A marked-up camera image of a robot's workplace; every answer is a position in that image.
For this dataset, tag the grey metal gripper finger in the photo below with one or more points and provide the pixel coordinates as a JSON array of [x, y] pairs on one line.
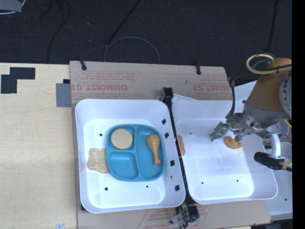
[[219, 131], [240, 136]]

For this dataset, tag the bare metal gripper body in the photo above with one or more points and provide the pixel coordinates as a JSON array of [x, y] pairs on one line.
[[243, 124]]

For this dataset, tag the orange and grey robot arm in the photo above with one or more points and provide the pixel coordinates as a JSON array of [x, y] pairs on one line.
[[267, 89]]

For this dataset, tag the orange pretzel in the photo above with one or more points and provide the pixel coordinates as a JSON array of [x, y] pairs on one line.
[[230, 144]]

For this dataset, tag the white plastic tray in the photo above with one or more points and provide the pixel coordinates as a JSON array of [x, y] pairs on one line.
[[95, 194], [219, 170]]

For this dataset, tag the tan toy food piece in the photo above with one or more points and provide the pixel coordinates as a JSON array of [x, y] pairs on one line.
[[181, 145]]

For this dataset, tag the thin black rod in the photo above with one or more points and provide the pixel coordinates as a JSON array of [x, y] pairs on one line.
[[178, 151]]

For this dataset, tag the tan chicken drumstick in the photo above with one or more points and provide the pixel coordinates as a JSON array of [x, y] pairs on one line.
[[154, 144]]

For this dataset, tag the brown cardboard board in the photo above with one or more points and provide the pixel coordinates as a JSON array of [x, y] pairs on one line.
[[143, 82]]

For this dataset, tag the round tan biscuit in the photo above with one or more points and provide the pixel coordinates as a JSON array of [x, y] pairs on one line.
[[121, 138]]

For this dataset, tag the blue divided plate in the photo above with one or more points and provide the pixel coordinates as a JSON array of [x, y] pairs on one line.
[[124, 163]]

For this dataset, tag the beige bread slice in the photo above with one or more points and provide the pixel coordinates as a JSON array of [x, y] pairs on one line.
[[97, 161]]

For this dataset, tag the black cylinder on white bracket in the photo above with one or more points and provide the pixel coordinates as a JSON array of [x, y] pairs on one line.
[[268, 160]]

